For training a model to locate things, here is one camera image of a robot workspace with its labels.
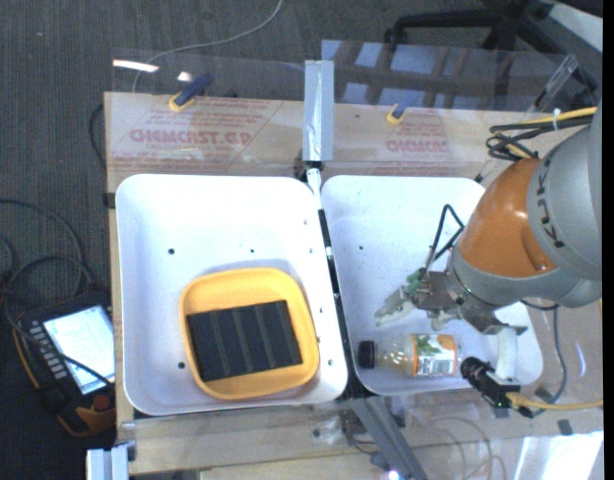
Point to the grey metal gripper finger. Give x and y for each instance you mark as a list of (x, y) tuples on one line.
[(393, 312), (401, 296)]

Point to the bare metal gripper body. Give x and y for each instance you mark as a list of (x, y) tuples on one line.
[(442, 295)]

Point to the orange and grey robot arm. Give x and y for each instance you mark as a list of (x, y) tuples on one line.
[(532, 218)]

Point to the clear bottle with orange label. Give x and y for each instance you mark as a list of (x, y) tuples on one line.
[(422, 355)]

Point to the white plastic tray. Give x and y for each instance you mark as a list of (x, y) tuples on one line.
[(387, 228), (212, 218)]

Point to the yellow plate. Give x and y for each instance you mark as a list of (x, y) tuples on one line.
[(247, 283)]

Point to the black striped rectangular box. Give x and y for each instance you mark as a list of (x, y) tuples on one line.
[(244, 340)]

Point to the brown cardboard board, red print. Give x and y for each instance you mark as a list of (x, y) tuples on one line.
[(197, 138)]

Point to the black cylinder on white bracket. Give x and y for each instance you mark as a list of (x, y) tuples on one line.
[(489, 379)]

